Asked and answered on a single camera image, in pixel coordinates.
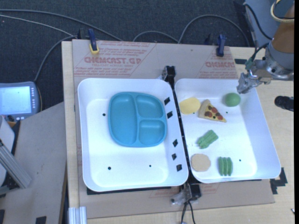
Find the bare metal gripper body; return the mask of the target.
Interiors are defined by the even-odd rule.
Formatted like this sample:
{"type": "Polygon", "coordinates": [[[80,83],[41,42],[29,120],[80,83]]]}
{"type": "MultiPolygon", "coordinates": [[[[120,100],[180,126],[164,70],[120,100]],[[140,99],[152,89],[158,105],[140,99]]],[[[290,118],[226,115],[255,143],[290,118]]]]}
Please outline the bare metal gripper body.
{"type": "Polygon", "coordinates": [[[269,84],[271,80],[293,81],[294,67],[270,60],[255,60],[247,69],[249,79],[269,84]]]}

